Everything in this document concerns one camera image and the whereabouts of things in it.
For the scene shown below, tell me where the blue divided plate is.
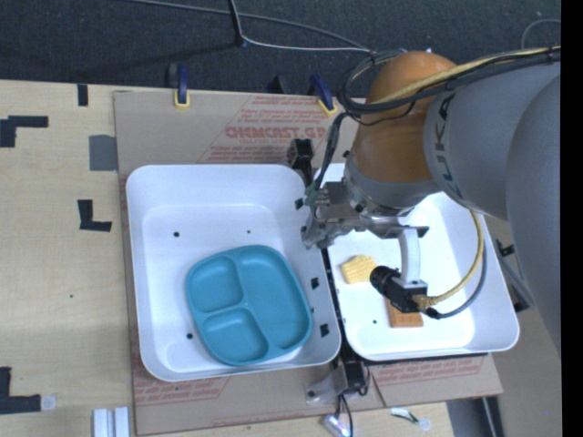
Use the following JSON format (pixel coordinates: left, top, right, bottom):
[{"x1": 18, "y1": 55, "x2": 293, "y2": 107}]
[{"x1": 184, "y1": 244, "x2": 314, "y2": 368}]

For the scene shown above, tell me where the black block with thin wires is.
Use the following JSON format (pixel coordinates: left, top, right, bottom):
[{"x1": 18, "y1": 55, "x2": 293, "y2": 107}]
[
  {"x1": 286, "y1": 137, "x2": 316, "y2": 171},
  {"x1": 340, "y1": 357, "x2": 371, "y2": 395}
]

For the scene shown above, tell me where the brown cardboard board, red print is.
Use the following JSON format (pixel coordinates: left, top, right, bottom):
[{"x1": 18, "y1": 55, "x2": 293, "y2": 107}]
[{"x1": 112, "y1": 89, "x2": 505, "y2": 437}]

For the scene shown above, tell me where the yellow toy biscuit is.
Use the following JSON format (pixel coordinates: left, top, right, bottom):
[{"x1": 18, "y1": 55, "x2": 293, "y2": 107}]
[{"x1": 341, "y1": 254, "x2": 376, "y2": 287}]

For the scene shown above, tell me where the orange toy biscuit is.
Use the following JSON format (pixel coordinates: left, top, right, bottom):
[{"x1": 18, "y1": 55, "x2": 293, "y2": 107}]
[{"x1": 385, "y1": 296, "x2": 425, "y2": 330}]

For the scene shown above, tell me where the white plastic tray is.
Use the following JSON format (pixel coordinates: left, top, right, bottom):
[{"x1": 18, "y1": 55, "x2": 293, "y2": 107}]
[
  {"x1": 125, "y1": 163, "x2": 343, "y2": 383},
  {"x1": 318, "y1": 162, "x2": 521, "y2": 363}
]

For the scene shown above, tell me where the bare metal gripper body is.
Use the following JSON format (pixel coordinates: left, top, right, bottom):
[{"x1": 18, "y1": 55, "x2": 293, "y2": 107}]
[{"x1": 312, "y1": 180, "x2": 430, "y2": 241}]

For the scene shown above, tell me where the black cylinder on white bracket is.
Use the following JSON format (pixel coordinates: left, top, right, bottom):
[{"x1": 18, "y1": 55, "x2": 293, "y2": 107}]
[{"x1": 369, "y1": 225, "x2": 432, "y2": 315}]

